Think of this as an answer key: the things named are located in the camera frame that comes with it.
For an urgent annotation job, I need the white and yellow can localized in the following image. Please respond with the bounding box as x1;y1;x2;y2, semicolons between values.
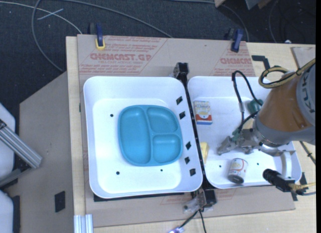
227;157;249;184

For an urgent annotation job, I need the black block with thin wires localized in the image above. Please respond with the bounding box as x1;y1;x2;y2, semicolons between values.
200;189;217;212
174;62;189;80

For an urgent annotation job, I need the yellow wedge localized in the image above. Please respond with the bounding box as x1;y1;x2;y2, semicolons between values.
199;142;211;165

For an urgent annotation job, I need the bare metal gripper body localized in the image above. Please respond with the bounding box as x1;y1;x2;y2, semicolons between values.
235;128;279;156

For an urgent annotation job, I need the blue divided plate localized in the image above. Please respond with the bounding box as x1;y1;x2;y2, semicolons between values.
117;104;184;167

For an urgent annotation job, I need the black cylinder on white bracket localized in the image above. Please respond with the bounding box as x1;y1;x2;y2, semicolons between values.
262;150;297;193

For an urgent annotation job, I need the white plastic tray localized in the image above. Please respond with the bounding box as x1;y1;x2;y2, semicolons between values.
187;75;303;190
83;75;204;200

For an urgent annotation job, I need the brown cardboard board red print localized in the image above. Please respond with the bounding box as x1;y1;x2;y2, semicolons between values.
76;34;296;228

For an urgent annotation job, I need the white and red carton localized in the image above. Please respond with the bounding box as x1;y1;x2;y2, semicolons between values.
192;100;213;126

